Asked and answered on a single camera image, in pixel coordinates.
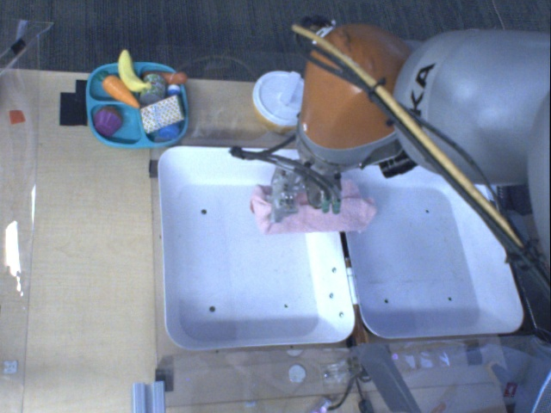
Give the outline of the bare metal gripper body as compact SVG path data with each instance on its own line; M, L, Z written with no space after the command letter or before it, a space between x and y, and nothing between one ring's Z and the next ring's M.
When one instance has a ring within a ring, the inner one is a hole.
M339 214L342 208L340 177L330 178L314 170L310 163L298 160L277 160L271 180L270 221L281 223L299 211L299 195L306 195L306 204L322 213Z

